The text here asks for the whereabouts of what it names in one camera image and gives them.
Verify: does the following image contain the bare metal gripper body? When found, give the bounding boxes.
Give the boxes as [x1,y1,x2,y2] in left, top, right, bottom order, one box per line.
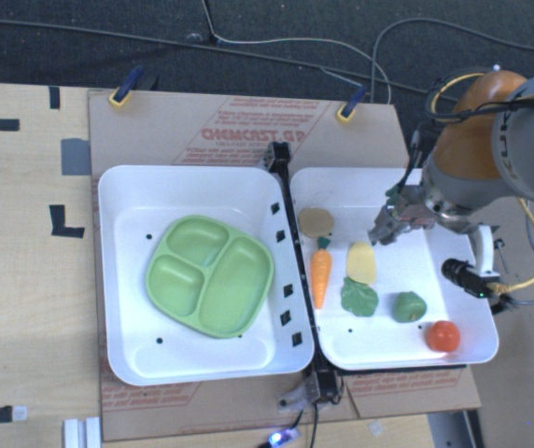
[379,188,474,237]

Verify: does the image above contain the yellow potato chip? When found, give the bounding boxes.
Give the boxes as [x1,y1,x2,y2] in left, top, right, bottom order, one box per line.
[344,241,378,287]

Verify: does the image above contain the tan round biscuit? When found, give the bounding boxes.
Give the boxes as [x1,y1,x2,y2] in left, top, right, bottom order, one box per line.
[297,207,336,240]

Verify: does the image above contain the orange carrot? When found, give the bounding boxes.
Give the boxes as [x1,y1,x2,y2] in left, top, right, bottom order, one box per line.
[310,235,333,311]

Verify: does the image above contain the green lettuce leaf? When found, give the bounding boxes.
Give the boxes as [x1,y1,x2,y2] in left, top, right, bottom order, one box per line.
[340,275,380,318]

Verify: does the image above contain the green pepper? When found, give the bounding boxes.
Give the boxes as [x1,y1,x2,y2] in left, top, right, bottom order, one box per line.
[391,291,429,324]

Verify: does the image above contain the thin black rod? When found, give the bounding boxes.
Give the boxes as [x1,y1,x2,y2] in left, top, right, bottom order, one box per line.
[281,168,327,372]

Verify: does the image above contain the white plastic tray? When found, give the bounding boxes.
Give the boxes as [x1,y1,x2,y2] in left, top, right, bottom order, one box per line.
[97,164,316,387]
[289,166,500,371]

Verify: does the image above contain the red tomato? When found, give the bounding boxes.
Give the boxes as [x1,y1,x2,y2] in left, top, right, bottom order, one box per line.
[425,320,462,354]

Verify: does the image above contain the green divided plate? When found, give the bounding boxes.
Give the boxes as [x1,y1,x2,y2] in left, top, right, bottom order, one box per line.
[144,215,276,340]

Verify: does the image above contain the brown cardboard board red print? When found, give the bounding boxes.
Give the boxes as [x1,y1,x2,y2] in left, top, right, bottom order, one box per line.
[87,90,483,442]

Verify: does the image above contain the black cylinder on white bracket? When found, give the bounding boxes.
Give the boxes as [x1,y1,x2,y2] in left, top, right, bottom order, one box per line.
[441,224,501,299]

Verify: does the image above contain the black block with thin wires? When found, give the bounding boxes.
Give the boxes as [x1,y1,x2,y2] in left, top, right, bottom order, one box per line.
[266,141,293,174]
[311,367,343,403]

